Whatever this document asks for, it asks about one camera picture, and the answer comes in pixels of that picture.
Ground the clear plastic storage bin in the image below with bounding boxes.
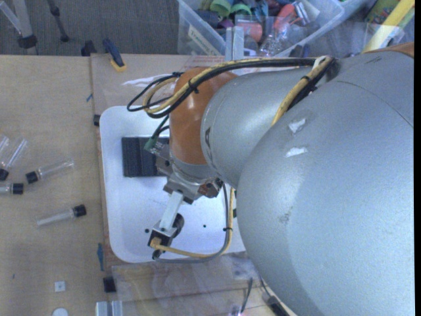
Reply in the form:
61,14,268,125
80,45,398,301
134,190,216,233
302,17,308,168
176,0,345,57

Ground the black ribbed rectangular block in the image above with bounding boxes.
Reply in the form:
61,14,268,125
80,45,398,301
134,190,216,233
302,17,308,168
121,136,170,178

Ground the white plastic tray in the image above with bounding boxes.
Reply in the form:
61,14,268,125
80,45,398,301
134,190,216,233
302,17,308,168
98,105,247,265

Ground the clear vial with black cap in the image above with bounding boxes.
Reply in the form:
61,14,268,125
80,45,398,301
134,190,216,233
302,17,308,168
0,182,25,196
0,138,29,182
25,158,75,185
35,204,87,227

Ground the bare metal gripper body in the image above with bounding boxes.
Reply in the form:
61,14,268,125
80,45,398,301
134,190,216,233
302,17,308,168
154,155,225,205

